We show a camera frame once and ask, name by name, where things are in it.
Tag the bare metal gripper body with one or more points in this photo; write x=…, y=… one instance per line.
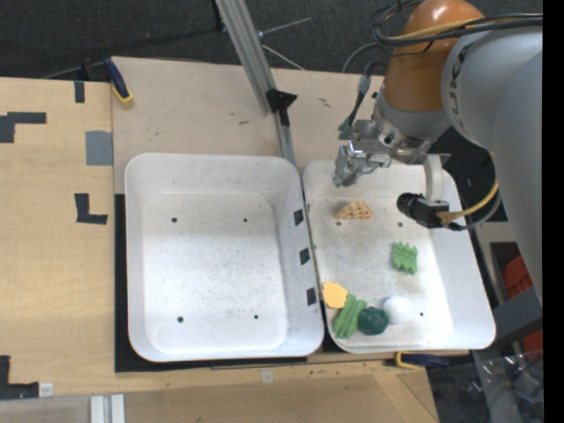
x=379, y=141

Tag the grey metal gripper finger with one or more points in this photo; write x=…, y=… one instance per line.
x=362, y=169
x=341, y=170

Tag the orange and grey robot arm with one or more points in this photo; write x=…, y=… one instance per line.
x=493, y=104

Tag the tan pizza slice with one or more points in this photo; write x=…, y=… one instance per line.
x=355, y=210

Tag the thin black rod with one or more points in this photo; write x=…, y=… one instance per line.
x=312, y=240

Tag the white plastic tray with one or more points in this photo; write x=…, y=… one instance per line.
x=379, y=262
x=211, y=258

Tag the green wavy block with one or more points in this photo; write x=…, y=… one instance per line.
x=404, y=258

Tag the yellow biscuit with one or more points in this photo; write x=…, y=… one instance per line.
x=335, y=295

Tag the white egg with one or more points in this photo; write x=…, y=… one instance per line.
x=399, y=310

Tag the light green ribbed vegetable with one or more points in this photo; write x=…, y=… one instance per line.
x=348, y=317

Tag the dark green broccoli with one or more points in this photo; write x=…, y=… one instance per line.
x=373, y=321

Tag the pale wood board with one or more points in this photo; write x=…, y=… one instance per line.
x=194, y=104

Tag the black cylinder on white bracket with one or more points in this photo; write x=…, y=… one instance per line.
x=418, y=209

